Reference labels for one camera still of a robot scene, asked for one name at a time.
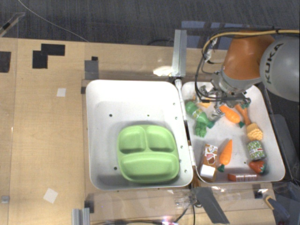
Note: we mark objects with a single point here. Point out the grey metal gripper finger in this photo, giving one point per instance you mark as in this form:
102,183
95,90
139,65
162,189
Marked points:
217,115

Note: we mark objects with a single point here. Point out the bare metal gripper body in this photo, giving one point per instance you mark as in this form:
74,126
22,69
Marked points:
219,85

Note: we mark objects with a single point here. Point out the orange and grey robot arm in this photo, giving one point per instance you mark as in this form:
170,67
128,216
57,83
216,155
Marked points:
243,55

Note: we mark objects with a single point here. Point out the short thick orange carrot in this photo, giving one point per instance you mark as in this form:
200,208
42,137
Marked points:
230,115

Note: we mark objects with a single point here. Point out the yellow cheese wedge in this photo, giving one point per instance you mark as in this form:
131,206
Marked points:
204,105

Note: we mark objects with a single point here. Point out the green plastic bottle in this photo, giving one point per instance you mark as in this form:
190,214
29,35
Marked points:
197,112

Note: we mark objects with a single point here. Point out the green grapes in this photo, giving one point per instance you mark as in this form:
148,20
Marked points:
200,129

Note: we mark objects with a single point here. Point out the white plastic tray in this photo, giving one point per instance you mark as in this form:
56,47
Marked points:
234,135
103,125

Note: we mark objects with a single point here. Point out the thin orange carrot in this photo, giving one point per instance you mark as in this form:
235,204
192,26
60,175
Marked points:
245,116

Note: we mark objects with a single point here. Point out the long orange carrot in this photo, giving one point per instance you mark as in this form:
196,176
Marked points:
226,155

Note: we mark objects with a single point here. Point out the yellow corn cob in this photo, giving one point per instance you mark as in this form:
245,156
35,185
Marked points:
254,132

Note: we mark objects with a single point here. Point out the brown and white carton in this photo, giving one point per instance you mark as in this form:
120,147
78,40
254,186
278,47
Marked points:
208,160

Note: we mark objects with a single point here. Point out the green and white can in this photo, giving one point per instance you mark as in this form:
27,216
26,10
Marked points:
256,150

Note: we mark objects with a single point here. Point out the red strawberry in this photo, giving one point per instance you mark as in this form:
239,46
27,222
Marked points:
257,167

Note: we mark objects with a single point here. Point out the orange and white packet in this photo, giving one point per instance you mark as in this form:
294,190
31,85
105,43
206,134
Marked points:
242,177

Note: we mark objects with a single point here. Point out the green divided plate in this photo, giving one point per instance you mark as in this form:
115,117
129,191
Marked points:
147,160

